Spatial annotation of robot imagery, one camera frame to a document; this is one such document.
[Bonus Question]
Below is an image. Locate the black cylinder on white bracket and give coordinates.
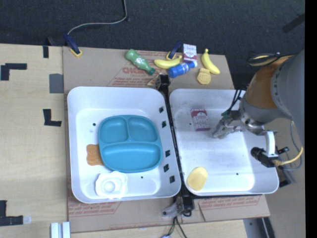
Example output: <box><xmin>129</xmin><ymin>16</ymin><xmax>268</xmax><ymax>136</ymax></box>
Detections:
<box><xmin>250</xmin><ymin>130</ymin><xmax>280</xmax><ymax>169</ymax></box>

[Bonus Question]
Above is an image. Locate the white fried egg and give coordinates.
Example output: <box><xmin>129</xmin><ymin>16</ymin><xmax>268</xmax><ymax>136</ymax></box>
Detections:
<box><xmin>95</xmin><ymin>171</ymin><xmax>129</xmax><ymax>200</ymax></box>

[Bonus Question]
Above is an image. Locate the yellow oval toy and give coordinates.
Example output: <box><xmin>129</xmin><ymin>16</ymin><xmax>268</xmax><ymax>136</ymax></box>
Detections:
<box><xmin>186</xmin><ymin>166</ymin><xmax>209</xmax><ymax>191</ymax></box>

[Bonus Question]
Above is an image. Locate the pizza slice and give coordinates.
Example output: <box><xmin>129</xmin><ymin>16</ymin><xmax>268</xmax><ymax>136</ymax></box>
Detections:
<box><xmin>146</xmin><ymin>74</ymin><xmax>160</xmax><ymax>87</ymax></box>

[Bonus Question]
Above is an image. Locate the green bottle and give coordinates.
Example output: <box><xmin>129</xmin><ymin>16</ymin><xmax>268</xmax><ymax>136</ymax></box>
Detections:
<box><xmin>124</xmin><ymin>49</ymin><xmax>156</xmax><ymax>76</ymax></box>

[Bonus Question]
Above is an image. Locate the white plastic tray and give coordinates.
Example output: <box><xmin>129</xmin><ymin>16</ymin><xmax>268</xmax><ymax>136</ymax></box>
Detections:
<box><xmin>66</xmin><ymin>86</ymin><xmax>182</xmax><ymax>204</ymax></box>
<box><xmin>169</xmin><ymin>88</ymin><xmax>280</xmax><ymax>197</ymax></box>

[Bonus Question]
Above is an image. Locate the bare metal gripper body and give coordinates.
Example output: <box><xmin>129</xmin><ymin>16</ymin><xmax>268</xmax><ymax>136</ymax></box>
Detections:
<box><xmin>222</xmin><ymin>112</ymin><xmax>265</xmax><ymax>135</ymax></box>

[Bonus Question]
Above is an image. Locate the blue divided plate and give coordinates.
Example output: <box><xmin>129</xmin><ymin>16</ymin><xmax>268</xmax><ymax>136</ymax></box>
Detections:
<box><xmin>98</xmin><ymin>115</ymin><xmax>163</xmax><ymax>174</ymax></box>

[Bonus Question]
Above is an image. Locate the yellow waffle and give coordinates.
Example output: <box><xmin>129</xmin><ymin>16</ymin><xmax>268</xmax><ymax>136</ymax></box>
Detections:
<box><xmin>196</xmin><ymin>67</ymin><xmax>212</xmax><ymax>85</ymax></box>

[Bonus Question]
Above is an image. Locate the thin black rod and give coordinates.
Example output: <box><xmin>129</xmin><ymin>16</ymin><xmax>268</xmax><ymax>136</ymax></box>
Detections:
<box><xmin>163</xmin><ymin>88</ymin><xmax>187</xmax><ymax>198</ymax></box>

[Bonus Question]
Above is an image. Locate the red and white carton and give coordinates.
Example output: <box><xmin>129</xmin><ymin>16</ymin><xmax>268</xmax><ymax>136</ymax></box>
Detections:
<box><xmin>182</xmin><ymin>43</ymin><xmax>198</xmax><ymax>63</ymax></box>
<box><xmin>190</xmin><ymin>108</ymin><xmax>211</xmax><ymax>132</ymax></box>

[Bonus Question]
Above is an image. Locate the orange toast slice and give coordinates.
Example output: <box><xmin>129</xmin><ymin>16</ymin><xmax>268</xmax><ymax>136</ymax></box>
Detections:
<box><xmin>86</xmin><ymin>144</ymin><xmax>105</xmax><ymax>167</ymax></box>

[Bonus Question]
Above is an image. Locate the black block with thin wires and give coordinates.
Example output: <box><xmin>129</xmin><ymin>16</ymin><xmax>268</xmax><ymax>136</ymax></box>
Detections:
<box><xmin>181</xmin><ymin>194</ymin><xmax>195</xmax><ymax>211</ymax></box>
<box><xmin>158</xmin><ymin>74</ymin><xmax>172</xmax><ymax>91</ymax></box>

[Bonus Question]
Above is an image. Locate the brown cardboard board, red print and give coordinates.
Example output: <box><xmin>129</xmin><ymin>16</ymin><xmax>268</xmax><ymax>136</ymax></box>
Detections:
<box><xmin>61</xmin><ymin>46</ymin><xmax>271</xmax><ymax>234</ymax></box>

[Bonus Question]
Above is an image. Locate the yellow banana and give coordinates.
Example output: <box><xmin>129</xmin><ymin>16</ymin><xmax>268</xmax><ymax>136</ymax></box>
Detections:
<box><xmin>201</xmin><ymin>48</ymin><xmax>221</xmax><ymax>75</ymax></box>
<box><xmin>153</xmin><ymin>55</ymin><xmax>183</xmax><ymax>70</ymax></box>

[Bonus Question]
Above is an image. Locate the blue bottle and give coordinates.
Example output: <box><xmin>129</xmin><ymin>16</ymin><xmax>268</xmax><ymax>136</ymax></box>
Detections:
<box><xmin>167</xmin><ymin>60</ymin><xmax>199</xmax><ymax>79</ymax></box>

